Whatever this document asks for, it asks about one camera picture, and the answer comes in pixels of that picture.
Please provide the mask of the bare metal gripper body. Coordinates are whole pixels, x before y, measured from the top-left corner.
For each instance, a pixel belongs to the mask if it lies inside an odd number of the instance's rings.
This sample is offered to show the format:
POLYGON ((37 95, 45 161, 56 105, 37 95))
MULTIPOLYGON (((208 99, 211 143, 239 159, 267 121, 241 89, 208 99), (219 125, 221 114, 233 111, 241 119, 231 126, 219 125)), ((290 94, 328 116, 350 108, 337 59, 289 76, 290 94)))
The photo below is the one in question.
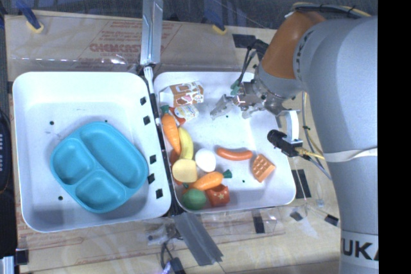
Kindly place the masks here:
POLYGON ((285 98, 270 92, 256 80, 241 82, 236 91, 233 103, 248 113, 267 110, 272 114, 282 114, 288 111, 283 106, 285 98))

